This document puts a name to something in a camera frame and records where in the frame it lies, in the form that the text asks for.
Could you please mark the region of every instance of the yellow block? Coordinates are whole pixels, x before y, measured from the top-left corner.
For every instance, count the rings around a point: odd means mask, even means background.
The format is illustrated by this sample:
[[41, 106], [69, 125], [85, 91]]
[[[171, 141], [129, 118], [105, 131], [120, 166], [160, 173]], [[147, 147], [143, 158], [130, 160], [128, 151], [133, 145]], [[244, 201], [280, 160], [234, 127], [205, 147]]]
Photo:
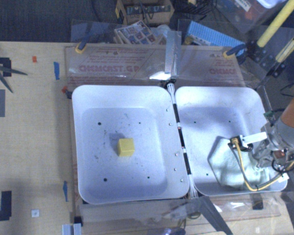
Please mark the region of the yellow block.
[[133, 139], [119, 139], [118, 155], [119, 157], [130, 157], [135, 151]]

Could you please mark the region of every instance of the plastic bin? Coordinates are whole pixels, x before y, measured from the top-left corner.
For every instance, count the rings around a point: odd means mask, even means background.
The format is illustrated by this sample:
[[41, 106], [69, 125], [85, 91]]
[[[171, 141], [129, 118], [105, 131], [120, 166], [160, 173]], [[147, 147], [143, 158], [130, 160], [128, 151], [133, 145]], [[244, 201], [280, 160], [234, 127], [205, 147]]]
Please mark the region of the plastic bin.
[[262, 24], [287, 0], [218, 0], [217, 9], [242, 33]]

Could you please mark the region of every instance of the cardboard box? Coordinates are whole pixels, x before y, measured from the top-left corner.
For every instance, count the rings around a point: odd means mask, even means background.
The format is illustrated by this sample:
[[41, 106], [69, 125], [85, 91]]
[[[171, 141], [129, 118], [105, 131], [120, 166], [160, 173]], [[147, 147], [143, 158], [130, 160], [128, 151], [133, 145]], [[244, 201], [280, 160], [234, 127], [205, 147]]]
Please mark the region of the cardboard box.
[[[150, 26], [169, 24], [174, 13], [170, 0], [141, 0], [145, 6], [146, 16]], [[144, 21], [143, 9], [138, 0], [118, 0], [116, 5], [118, 23], [128, 25]]]

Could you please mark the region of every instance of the beige tabletop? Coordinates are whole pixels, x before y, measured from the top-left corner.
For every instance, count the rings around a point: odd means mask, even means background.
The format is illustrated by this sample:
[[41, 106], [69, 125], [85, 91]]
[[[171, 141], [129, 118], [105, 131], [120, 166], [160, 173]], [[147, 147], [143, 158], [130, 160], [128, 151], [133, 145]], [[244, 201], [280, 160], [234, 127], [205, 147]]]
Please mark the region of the beige tabletop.
[[[0, 198], [2, 191], [12, 191], [12, 216], [0, 221], [0, 235], [57, 235], [63, 224], [73, 222], [71, 101], [61, 92], [66, 85], [65, 47], [69, 46], [72, 44], [0, 42], [0, 57], [9, 57], [12, 68], [28, 74], [6, 78], [14, 93], [5, 90], [5, 117], [0, 117]], [[54, 62], [60, 67], [59, 80]], [[1, 82], [0, 89], [5, 89]], [[64, 181], [68, 183], [68, 202]], [[274, 199], [274, 211], [262, 218], [255, 213], [244, 220], [221, 215], [234, 234], [294, 234], [279, 194]], [[39, 217], [31, 216], [35, 209], [39, 209]], [[189, 220], [186, 231], [190, 235], [224, 234], [214, 232], [204, 217]], [[110, 233], [147, 234], [134, 230]], [[83, 234], [96, 234], [96, 227], [85, 224]]]

